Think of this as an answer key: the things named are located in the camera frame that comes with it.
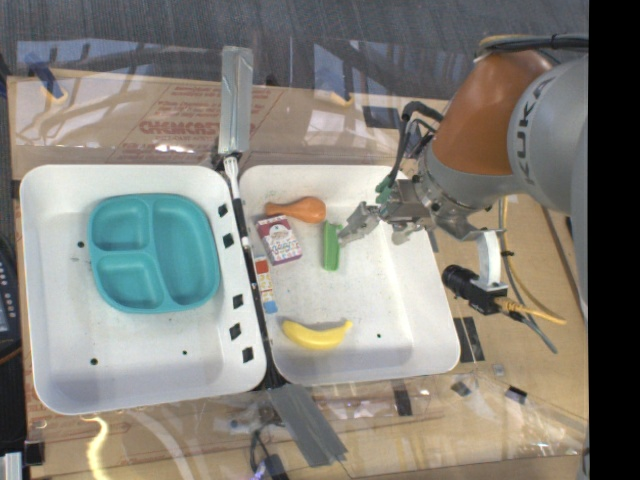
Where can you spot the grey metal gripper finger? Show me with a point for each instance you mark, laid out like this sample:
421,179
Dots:
354,234
361,214

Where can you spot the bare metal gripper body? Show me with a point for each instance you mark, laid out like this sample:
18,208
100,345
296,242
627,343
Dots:
410,208

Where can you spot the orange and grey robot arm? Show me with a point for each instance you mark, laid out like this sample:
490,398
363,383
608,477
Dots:
480,118

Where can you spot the green toy bean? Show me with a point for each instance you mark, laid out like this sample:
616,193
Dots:
331,250

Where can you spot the orange toy chicken drumstick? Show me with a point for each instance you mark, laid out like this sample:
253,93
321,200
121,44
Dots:
302,210

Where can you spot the pink and white small carton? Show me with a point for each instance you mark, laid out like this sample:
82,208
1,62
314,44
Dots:
280,240

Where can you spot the white plastic tray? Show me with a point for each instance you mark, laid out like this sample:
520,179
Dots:
140,363
365,308

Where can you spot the red white blue packet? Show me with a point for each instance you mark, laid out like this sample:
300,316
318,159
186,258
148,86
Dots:
265,285

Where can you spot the yellow banana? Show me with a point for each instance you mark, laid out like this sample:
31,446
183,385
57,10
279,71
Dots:
315,337

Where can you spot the teal divided plate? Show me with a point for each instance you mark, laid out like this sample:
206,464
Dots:
185,248

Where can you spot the brown cardboard board red print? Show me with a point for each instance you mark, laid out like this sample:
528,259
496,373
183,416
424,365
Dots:
500,428

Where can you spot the black cylinder on white bracket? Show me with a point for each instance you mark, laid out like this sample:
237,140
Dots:
465,283

